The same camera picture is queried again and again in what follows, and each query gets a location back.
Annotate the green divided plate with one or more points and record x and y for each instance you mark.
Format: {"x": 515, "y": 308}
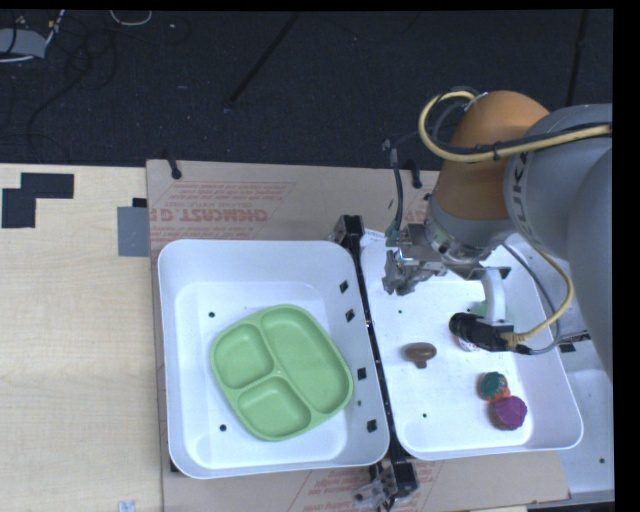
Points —
{"x": 295, "y": 360}

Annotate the white plastic tray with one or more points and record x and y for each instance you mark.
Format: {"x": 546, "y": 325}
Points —
{"x": 190, "y": 380}
{"x": 440, "y": 405}

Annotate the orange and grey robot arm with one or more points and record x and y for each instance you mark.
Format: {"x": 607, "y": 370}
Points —
{"x": 550, "y": 210}

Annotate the purple and brown toy cupcake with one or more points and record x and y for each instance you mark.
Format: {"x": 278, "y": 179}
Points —
{"x": 510, "y": 412}

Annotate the orange and green toy fruit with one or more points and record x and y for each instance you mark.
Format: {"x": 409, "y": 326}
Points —
{"x": 494, "y": 386}

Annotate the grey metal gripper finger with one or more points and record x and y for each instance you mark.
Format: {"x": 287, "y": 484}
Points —
{"x": 390, "y": 274}
{"x": 413, "y": 279}

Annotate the brown cardboard board red print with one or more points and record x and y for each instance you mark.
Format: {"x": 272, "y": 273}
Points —
{"x": 280, "y": 205}

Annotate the thin black rod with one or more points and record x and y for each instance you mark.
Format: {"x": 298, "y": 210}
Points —
{"x": 376, "y": 350}

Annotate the brown toy mushroom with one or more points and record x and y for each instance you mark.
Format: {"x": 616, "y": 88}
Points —
{"x": 419, "y": 352}

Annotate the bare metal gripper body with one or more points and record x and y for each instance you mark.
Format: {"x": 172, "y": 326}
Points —
{"x": 425, "y": 246}

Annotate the black cylinder on white bracket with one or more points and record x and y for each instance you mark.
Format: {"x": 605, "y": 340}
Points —
{"x": 477, "y": 331}

